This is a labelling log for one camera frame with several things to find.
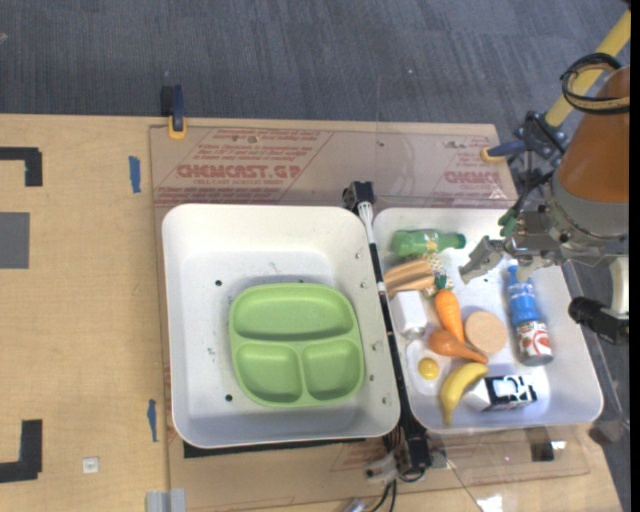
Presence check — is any red and white can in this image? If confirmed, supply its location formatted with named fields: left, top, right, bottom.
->
left=514, top=319, right=555, bottom=367

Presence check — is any black cylinder on white bracket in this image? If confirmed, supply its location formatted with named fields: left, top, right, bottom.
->
left=568, top=254, right=630, bottom=347

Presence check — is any black block with thin wires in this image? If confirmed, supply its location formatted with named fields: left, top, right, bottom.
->
left=342, top=180, right=377, bottom=210
left=402, top=434, right=434, bottom=472

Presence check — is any blue plastic bottle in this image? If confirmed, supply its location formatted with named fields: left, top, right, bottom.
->
left=504, top=264, right=542, bottom=329

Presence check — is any brown cardboard board, red print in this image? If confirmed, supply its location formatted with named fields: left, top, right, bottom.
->
left=148, top=123, right=592, bottom=512

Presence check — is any yellow banana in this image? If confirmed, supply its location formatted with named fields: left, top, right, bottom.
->
left=439, top=361, right=490, bottom=427

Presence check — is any white small bottle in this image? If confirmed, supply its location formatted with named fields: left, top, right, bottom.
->
left=392, top=289, right=429, bottom=339

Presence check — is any white plastic tray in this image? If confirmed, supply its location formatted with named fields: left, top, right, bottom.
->
left=161, top=202, right=402, bottom=450
left=372, top=207, right=605, bottom=435

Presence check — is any orange carrot with green top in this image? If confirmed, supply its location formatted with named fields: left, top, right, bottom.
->
left=432, top=274, right=467, bottom=345

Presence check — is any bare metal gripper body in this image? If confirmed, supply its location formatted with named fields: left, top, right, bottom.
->
left=504, top=209, right=630, bottom=270

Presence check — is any thin black and white rod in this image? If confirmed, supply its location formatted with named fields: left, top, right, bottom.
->
left=357, top=199, right=417, bottom=441

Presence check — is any white fried egg, yellow yolk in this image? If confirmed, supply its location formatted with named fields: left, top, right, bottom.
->
left=405, top=339, right=447, bottom=398

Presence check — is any tan round biscuit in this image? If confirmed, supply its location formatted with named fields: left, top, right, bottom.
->
left=463, top=310, right=508, bottom=356

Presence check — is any green divided plate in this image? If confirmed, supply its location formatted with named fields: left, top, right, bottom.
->
left=228, top=282, right=366, bottom=409

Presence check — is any toy hot dog bun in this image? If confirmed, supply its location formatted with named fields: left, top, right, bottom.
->
left=383, top=259, right=438, bottom=298

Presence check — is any black and white carton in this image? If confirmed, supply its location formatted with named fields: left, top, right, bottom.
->
left=464, top=373, right=539, bottom=414

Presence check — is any green plastic bottle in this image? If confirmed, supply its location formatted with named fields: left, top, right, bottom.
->
left=389, top=228, right=467, bottom=259

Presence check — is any green and white patterned packet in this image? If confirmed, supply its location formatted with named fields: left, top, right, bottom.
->
left=422, top=252, right=457, bottom=300

